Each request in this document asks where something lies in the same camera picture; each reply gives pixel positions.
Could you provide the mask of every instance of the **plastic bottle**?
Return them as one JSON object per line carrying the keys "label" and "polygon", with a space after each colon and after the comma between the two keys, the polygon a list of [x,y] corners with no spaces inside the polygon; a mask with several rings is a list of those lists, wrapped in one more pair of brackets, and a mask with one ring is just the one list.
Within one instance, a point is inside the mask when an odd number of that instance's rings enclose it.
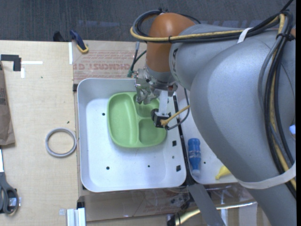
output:
{"label": "plastic bottle", "polygon": [[199,166],[201,163],[201,142],[197,138],[190,138],[188,140],[188,154],[189,154],[189,162],[192,167],[192,174],[194,176],[200,175]]}

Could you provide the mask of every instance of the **white tray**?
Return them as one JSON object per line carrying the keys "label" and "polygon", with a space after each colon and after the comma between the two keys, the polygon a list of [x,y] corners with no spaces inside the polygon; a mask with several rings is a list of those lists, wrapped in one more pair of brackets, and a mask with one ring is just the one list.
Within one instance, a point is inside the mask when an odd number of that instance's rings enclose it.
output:
{"label": "white tray", "polygon": [[[112,141],[106,117],[109,98],[136,91],[134,83],[133,79],[91,78],[78,85],[80,174],[91,192],[176,187],[186,179],[177,128],[168,131],[156,146],[123,148]],[[175,113],[172,99],[167,112]]]}

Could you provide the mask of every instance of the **scissors handle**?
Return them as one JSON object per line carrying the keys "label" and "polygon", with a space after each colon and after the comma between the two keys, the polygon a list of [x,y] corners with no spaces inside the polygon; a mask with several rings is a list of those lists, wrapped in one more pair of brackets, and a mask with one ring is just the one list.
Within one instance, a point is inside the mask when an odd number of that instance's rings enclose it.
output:
{"label": "scissors handle", "polygon": [[[10,206],[9,199],[16,198],[16,205]],[[19,207],[19,196],[17,191],[12,188],[6,181],[5,173],[0,172],[0,210],[2,209],[4,213],[11,214],[16,211]]]}

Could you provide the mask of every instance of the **blue clamp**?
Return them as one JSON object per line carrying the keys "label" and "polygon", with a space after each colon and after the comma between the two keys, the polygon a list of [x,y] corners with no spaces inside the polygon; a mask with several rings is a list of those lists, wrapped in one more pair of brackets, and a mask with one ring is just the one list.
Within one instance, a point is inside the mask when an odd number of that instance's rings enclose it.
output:
{"label": "blue clamp", "polygon": [[81,37],[76,31],[70,30],[70,35],[71,38],[76,41],[77,43],[76,47],[80,50],[81,53],[85,54],[89,51],[89,48],[87,47],[87,45],[84,43],[84,41],[81,39]]}

